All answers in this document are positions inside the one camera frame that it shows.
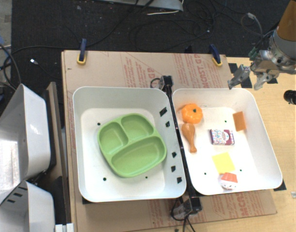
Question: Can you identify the yellow square slice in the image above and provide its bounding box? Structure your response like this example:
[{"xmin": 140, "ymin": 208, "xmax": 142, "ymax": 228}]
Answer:
[{"xmin": 211, "ymin": 152, "xmax": 236, "ymax": 174}]

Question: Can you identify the black cylinder on white bracket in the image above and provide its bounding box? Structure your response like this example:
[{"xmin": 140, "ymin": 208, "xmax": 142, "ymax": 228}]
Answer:
[{"xmin": 283, "ymin": 89, "xmax": 296, "ymax": 105}]

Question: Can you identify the white plastic tray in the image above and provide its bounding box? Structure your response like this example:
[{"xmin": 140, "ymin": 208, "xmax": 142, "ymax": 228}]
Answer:
[
  {"xmin": 0, "ymin": 180, "xmax": 56, "ymax": 232},
  {"xmin": 0, "ymin": 83, "xmax": 52, "ymax": 204},
  {"xmin": 171, "ymin": 87, "xmax": 283, "ymax": 196},
  {"xmin": 72, "ymin": 86, "xmax": 187, "ymax": 203}
]

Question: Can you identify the purple and white carton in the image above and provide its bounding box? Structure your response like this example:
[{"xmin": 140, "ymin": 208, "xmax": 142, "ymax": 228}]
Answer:
[{"xmin": 210, "ymin": 128, "xmax": 235, "ymax": 146}]

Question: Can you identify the orange toy pumpkin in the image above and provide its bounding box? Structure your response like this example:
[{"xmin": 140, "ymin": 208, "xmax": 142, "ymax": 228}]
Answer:
[{"xmin": 181, "ymin": 103, "xmax": 203, "ymax": 125}]

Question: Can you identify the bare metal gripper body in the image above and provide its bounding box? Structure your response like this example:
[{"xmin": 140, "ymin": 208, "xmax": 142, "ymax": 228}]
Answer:
[{"xmin": 250, "ymin": 49, "xmax": 296, "ymax": 79}]

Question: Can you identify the orange and white toy sushi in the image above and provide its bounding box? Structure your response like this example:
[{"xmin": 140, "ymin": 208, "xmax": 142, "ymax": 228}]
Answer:
[{"xmin": 219, "ymin": 172, "xmax": 239, "ymax": 191}]

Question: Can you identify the orange rectangular block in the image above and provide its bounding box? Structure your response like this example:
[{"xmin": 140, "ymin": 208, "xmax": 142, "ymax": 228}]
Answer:
[{"xmin": 232, "ymin": 111, "xmax": 247, "ymax": 132}]

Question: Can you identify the brown cardboard board, red print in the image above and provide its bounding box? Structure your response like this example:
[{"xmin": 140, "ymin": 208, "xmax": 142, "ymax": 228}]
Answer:
[{"xmin": 61, "ymin": 50, "xmax": 278, "ymax": 232}]

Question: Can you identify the orange toy chicken drumstick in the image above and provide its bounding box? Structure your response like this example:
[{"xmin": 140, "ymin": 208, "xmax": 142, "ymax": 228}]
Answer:
[{"xmin": 181, "ymin": 123, "xmax": 197, "ymax": 154}]

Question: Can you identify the thin black rod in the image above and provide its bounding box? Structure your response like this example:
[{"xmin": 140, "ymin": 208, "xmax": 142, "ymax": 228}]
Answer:
[{"xmin": 165, "ymin": 87, "xmax": 198, "ymax": 203}]

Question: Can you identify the green divided plate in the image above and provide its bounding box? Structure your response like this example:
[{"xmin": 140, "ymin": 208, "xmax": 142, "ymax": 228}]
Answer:
[{"xmin": 97, "ymin": 113, "xmax": 168, "ymax": 178}]

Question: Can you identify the black block with thin wires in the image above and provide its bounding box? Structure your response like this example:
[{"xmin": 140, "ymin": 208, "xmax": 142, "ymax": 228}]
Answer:
[
  {"xmin": 159, "ymin": 75, "xmax": 174, "ymax": 92},
  {"xmin": 179, "ymin": 196, "xmax": 203, "ymax": 215}
]

